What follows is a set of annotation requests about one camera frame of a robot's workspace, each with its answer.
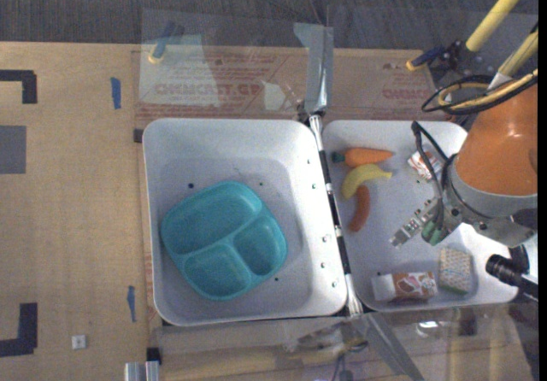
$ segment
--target orange carrot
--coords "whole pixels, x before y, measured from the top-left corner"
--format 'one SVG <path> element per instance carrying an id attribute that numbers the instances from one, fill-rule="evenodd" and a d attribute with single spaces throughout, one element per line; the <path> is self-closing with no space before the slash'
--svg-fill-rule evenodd
<path id="1" fill-rule="evenodd" d="M 359 185 L 356 192 L 357 205 L 356 211 L 353 214 L 353 219 L 349 224 L 350 231 L 358 232 L 361 230 L 367 222 L 368 215 L 370 214 L 370 192 L 368 187 L 363 184 Z"/>
<path id="2" fill-rule="evenodd" d="M 376 164 L 385 161 L 393 156 L 389 150 L 367 149 L 364 147 L 354 147 L 348 149 L 344 154 L 333 152 L 332 161 L 344 161 L 349 167 L 363 166 L 365 164 Z"/>

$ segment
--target yellow tube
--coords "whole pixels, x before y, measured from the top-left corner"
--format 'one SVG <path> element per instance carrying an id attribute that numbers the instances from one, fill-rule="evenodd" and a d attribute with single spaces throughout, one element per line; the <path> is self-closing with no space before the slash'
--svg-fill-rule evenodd
<path id="1" fill-rule="evenodd" d="M 519 0 L 497 0 L 497 3 L 494 4 L 494 7 L 466 42 L 465 45 L 468 50 L 474 52 L 479 51 L 518 2 Z"/>
<path id="2" fill-rule="evenodd" d="M 518 50 L 511 54 L 497 71 L 504 76 L 512 77 L 524 62 L 538 51 L 538 43 L 539 31 L 530 33 Z"/>

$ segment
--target yellow banana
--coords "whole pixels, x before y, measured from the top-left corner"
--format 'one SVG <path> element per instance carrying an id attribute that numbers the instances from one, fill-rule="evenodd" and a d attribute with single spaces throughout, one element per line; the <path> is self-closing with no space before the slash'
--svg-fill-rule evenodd
<path id="1" fill-rule="evenodd" d="M 342 196 L 344 199 L 352 197 L 360 184 L 366 180 L 376 178 L 390 178 L 391 172 L 385 172 L 376 164 L 365 164 L 352 169 L 342 183 Z"/>

